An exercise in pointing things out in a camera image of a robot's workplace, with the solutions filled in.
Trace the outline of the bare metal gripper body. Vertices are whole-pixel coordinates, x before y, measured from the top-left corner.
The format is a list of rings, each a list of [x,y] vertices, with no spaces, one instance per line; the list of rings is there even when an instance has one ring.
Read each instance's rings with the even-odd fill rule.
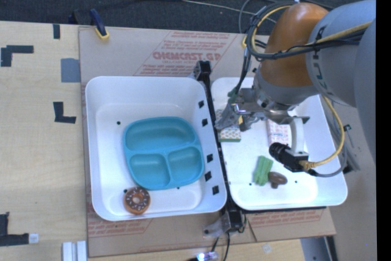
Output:
[[[296,117],[289,112],[295,105],[283,105],[268,97],[262,90],[242,88],[233,105],[233,112],[246,121],[272,120],[275,123],[290,123]]]

